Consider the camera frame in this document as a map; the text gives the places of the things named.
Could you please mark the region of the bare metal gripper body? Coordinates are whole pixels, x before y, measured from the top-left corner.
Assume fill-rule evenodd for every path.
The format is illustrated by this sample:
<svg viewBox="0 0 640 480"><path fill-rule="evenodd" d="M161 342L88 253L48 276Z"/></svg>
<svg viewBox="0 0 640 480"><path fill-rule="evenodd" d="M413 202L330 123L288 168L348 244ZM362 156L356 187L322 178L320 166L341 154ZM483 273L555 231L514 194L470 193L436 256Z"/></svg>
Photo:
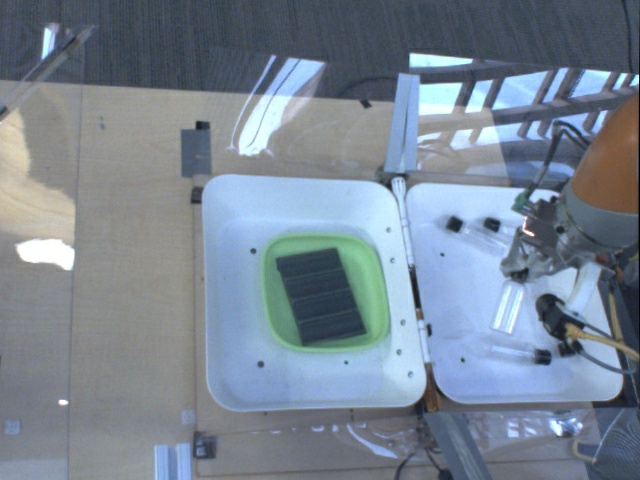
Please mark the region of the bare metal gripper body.
<svg viewBox="0 0 640 480"><path fill-rule="evenodd" d="M566 219L561 216L560 199L538 199L524 208L525 220L519 232L520 251L528 263L567 263Z"/></svg>

